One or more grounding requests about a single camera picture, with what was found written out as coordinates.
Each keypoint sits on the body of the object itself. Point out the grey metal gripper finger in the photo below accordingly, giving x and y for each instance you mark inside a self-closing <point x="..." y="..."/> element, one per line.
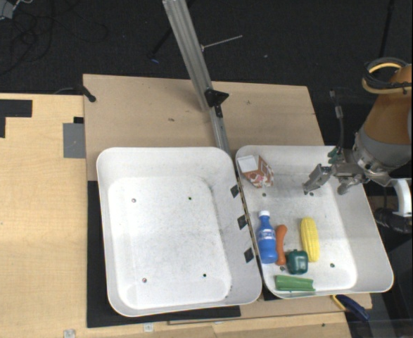
<point x="346" y="187"/>
<point x="318" y="176"/>

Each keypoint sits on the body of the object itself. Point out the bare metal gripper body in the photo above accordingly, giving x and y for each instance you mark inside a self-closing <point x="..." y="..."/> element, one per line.
<point x="354" y="172"/>

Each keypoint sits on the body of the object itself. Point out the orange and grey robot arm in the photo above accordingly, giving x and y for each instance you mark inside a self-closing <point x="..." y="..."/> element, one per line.
<point x="389" y="122"/>

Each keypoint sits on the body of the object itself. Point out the white plastic tray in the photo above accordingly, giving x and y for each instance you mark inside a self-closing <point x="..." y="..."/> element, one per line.
<point x="167" y="238"/>
<point x="336" y="206"/>

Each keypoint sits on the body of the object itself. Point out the pink and white carton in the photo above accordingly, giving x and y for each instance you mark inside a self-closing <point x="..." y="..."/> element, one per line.
<point x="260" y="174"/>

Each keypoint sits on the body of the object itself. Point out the yellow corn cob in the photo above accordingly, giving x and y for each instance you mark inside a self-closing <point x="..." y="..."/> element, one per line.
<point x="310" y="239"/>

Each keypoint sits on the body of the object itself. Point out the orange sausage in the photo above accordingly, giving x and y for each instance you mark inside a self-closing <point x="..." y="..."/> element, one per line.
<point x="280" y="241"/>

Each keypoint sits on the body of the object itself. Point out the blue plastic bottle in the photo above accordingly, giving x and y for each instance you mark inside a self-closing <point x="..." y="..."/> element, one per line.
<point x="266" y="239"/>

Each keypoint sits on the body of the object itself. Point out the dark green bell pepper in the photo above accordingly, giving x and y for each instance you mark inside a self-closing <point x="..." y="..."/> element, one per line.
<point x="297" y="262"/>

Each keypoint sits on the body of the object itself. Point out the green pea pod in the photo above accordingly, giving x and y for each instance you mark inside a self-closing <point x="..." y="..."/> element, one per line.
<point x="294" y="283"/>

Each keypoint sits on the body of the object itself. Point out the flat brown board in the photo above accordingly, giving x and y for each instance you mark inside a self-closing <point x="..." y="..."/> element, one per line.
<point x="150" y="111"/>

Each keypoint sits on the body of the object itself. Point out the black cylinder on white bracket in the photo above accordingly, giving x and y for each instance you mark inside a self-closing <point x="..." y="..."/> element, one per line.
<point x="405" y="199"/>

